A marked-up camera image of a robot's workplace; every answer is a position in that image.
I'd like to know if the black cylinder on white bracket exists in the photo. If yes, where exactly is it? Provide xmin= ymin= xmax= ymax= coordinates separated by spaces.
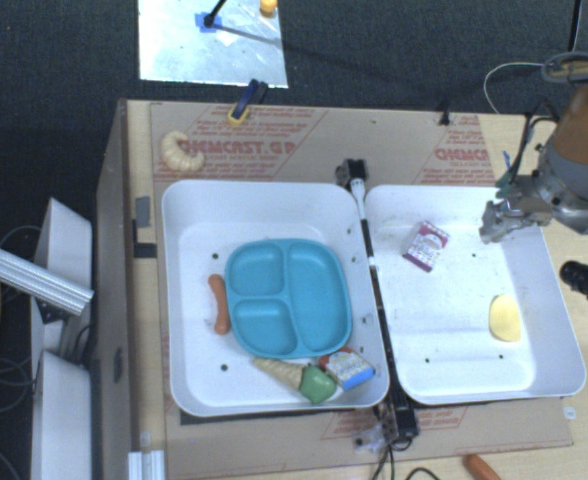
xmin=559 ymin=220 xmax=588 ymax=310

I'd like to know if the blue divided plate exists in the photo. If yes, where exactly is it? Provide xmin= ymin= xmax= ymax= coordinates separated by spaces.
xmin=223 ymin=238 xmax=353 ymax=361

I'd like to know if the brown cardboard board, red print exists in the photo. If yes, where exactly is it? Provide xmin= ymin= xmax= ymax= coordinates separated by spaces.
xmin=148 ymin=100 xmax=575 ymax=475

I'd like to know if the cream croissant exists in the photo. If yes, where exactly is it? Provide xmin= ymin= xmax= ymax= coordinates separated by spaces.
xmin=160 ymin=129 xmax=207 ymax=172

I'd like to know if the thin black and white rod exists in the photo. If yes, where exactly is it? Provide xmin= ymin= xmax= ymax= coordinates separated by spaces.
xmin=349 ymin=178 xmax=411 ymax=419

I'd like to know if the small blue and red carton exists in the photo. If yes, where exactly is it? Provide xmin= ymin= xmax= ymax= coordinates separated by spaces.
xmin=318 ymin=346 xmax=377 ymax=392

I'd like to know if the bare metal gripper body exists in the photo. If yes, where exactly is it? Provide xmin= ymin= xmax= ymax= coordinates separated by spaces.
xmin=493 ymin=174 xmax=588 ymax=235

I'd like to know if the small pink and white carton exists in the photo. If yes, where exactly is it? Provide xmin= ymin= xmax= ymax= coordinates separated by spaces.
xmin=401 ymin=220 xmax=451 ymax=274

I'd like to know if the green ice cream cone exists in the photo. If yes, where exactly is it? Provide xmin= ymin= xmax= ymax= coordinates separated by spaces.
xmin=252 ymin=356 xmax=340 ymax=405

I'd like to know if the white plastic tray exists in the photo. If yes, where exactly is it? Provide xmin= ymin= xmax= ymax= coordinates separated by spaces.
xmin=160 ymin=178 xmax=392 ymax=418
xmin=363 ymin=183 xmax=588 ymax=407

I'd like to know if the yellow crisp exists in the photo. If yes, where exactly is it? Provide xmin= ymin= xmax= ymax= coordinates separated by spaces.
xmin=488 ymin=293 xmax=522 ymax=343

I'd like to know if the black block with thin wires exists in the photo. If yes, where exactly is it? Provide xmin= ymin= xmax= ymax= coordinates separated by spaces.
xmin=335 ymin=158 xmax=371 ymax=187
xmin=381 ymin=401 xmax=421 ymax=444

